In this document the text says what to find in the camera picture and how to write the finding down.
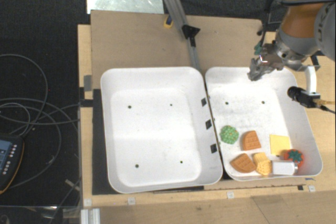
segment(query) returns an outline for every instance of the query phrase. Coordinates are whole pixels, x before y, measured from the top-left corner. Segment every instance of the empty white tray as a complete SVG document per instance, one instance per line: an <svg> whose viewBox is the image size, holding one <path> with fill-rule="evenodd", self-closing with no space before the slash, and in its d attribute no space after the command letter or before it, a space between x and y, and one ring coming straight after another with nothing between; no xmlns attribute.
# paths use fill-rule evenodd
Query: empty white tray
<svg viewBox="0 0 336 224"><path fill-rule="evenodd" d="M304 154L304 164L294 176L314 176L322 170L322 159L304 107L287 96L291 86L297 86L294 75L284 69L265 75L261 80L250 81L248 68L214 67L205 75L209 101L214 117L218 141L225 125L240 133L239 140L229 145L220 142L224 168L235 180L254 180L288 176L261 176L235 170L230 162L241 153L252 158L254 153L265 152L270 160L279 159L270 153L269 135L290 137L291 146ZM243 151L242 134L255 130L261 148Z"/></svg>
<svg viewBox="0 0 336 224"><path fill-rule="evenodd" d="M101 78L108 179L120 193L213 184L223 173L202 75L110 69Z"/></svg>

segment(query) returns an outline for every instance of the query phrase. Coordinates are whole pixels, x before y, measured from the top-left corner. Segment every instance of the black clamp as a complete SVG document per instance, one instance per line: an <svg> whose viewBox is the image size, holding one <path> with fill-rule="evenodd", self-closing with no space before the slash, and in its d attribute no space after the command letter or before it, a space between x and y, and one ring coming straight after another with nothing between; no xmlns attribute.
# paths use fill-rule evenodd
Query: black clamp
<svg viewBox="0 0 336 224"><path fill-rule="evenodd" d="M184 34L185 39L190 39L190 43L192 47L196 47L195 36L200 31L199 28L190 26L190 25L183 25L182 32Z"/></svg>

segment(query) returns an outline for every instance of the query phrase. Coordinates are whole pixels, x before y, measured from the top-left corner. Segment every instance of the black floor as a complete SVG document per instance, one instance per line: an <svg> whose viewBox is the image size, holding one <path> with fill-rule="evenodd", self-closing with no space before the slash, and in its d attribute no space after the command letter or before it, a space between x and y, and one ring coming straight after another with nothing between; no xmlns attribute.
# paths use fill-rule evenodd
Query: black floor
<svg viewBox="0 0 336 224"><path fill-rule="evenodd" d="M265 0L181 0L186 14L263 19ZM275 6L274 19L284 10ZM35 61L48 79L48 102L62 108L78 104L77 25L89 23L86 0L0 0L0 55L19 54ZM33 64L17 57L0 58L0 99L34 98L42 100L45 85ZM40 103L24 105L40 107ZM22 109L1 109L15 119L25 120ZM66 110L72 119L77 108ZM67 120L55 116L57 121ZM19 125L0 120L0 133ZM79 178L78 135L70 124L60 125L62 144L59 156L41 176L9 189L0 195L0 205L42 206L59 204L71 189L68 179ZM56 153L58 133L54 126L37 126L26 139L21 169L13 184L44 169ZM64 205L73 206L78 192L73 191Z"/></svg>

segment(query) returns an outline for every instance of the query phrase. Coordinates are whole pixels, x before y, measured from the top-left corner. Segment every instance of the toy tomato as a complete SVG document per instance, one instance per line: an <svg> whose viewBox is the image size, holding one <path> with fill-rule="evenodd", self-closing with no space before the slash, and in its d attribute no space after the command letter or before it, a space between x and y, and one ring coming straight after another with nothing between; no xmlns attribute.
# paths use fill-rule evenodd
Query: toy tomato
<svg viewBox="0 0 336 224"><path fill-rule="evenodd" d="M283 156L284 159L297 163L298 167L302 166L304 161L303 153L299 150L287 150Z"/></svg>

